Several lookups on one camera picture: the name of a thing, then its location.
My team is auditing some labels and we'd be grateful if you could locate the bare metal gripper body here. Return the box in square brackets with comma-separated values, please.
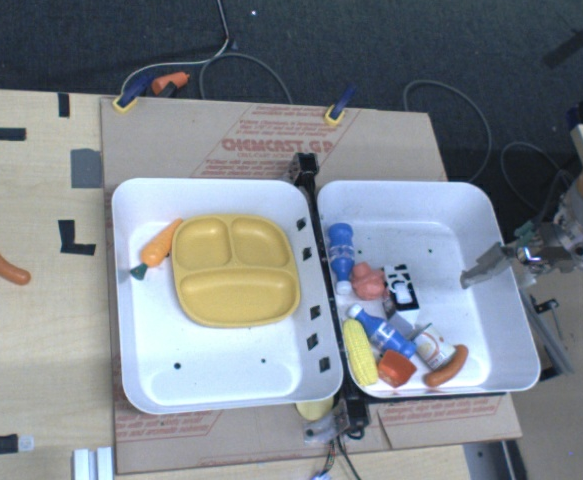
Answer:
[509, 206, 583, 275]

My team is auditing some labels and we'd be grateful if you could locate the white plastic tray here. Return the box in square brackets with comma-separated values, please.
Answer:
[110, 177, 345, 415]
[315, 179, 542, 400]

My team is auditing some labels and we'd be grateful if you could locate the black and white carton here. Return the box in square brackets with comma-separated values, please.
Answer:
[382, 263, 421, 312]

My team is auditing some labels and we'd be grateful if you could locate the white and orange can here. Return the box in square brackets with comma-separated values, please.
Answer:
[412, 324, 458, 372]

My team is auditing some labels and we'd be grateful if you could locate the orange toy sausage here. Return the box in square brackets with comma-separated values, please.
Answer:
[0, 236, 33, 287]
[423, 343, 470, 389]

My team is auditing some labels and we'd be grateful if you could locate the pink toy chicken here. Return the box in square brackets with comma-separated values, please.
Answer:
[350, 261, 390, 302]

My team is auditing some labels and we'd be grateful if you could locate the blue toy bottle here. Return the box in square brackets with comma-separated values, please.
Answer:
[326, 222, 357, 296]
[346, 303, 418, 360]

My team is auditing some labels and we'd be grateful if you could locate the red cube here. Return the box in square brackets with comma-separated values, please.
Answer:
[376, 349, 418, 389]

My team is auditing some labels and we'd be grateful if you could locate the yellow toy corn cob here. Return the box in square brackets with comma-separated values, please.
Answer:
[341, 317, 380, 388]

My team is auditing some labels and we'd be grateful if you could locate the thin black rod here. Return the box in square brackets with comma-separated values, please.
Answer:
[304, 170, 355, 399]

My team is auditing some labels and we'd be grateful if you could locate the yellow round toy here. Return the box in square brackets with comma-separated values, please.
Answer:
[294, 395, 336, 423]

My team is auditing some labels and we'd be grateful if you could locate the yellow divided plate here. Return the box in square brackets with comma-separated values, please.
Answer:
[170, 213, 302, 329]

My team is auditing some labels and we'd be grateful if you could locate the orange toy carrot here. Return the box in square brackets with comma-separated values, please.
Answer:
[129, 217, 184, 282]

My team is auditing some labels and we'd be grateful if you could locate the brown cardboard board red print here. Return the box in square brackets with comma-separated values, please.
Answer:
[99, 95, 523, 475]

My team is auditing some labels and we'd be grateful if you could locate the black block with wires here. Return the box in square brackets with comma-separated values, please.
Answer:
[343, 395, 372, 432]
[284, 151, 321, 188]

